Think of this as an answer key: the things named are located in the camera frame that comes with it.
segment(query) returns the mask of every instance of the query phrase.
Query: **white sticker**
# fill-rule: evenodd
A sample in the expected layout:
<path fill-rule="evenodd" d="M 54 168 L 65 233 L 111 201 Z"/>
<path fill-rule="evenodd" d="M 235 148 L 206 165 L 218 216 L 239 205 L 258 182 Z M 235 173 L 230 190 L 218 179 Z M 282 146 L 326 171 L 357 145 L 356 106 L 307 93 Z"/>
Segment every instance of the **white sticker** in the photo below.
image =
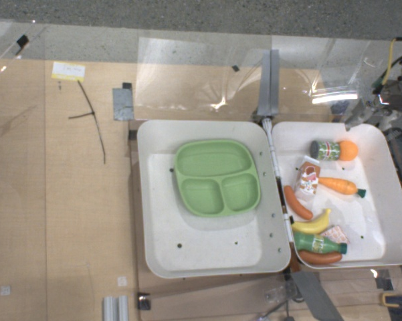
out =
<path fill-rule="evenodd" d="M 64 62 L 54 62 L 52 78 L 67 81 L 81 81 L 85 78 L 85 66 Z"/>
<path fill-rule="evenodd" d="M 127 286 L 128 280 L 126 280 L 125 276 L 118 277 L 118 286 Z"/>
<path fill-rule="evenodd" d="M 1 286 L 0 295 L 7 296 L 11 294 L 11 286 Z"/>

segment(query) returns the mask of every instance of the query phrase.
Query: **yellow banana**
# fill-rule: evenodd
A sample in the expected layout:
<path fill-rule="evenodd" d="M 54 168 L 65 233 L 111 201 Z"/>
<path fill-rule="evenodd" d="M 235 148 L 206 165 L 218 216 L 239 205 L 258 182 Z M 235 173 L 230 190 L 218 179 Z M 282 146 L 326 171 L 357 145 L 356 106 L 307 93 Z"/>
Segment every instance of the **yellow banana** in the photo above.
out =
<path fill-rule="evenodd" d="M 331 209 L 327 208 L 323 214 L 317 217 L 315 220 L 307 222 L 296 221 L 292 224 L 293 231 L 303 232 L 307 234 L 319 234 L 326 230 L 328 223 L 330 222 L 328 214 Z"/>

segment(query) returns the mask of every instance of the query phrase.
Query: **toy orange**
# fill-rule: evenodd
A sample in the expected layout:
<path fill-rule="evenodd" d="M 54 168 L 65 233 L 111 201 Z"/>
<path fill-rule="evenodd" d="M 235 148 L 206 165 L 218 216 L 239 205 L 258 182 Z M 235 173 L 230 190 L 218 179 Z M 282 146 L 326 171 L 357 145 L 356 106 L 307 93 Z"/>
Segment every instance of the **toy orange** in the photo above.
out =
<path fill-rule="evenodd" d="M 349 140 L 339 142 L 339 146 L 340 146 L 339 159 L 341 161 L 351 161 L 352 159 L 357 157 L 359 153 L 359 148 L 357 147 L 357 145 Z"/>

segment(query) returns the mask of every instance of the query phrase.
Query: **sausage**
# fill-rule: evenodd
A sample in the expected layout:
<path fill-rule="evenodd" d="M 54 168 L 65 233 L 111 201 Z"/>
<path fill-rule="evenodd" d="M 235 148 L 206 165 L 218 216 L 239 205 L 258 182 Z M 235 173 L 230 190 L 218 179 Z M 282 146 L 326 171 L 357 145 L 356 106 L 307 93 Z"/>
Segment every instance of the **sausage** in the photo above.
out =
<path fill-rule="evenodd" d="M 298 253 L 300 259 L 309 264 L 332 264 L 342 259 L 342 254 L 339 252 L 314 253 L 303 249 Z"/>
<path fill-rule="evenodd" d="M 284 187 L 284 195 L 286 197 L 288 205 L 293 209 L 297 215 L 302 217 L 305 220 L 311 220 L 314 217 L 314 214 L 309 209 L 306 209 L 300 202 L 297 200 L 297 197 L 294 194 L 293 188 L 290 185 L 286 185 Z"/>

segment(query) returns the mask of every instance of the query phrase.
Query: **green divided tray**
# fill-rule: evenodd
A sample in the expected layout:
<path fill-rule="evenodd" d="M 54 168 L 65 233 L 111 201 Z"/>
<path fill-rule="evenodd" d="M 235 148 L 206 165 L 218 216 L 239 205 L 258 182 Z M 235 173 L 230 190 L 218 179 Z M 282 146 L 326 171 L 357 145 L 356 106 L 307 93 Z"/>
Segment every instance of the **green divided tray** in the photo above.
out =
<path fill-rule="evenodd" d="M 233 140 L 183 145 L 175 156 L 175 174 L 186 208 L 202 217 L 244 213 L 260 201 L 253 158 L 243 144 Z"/>

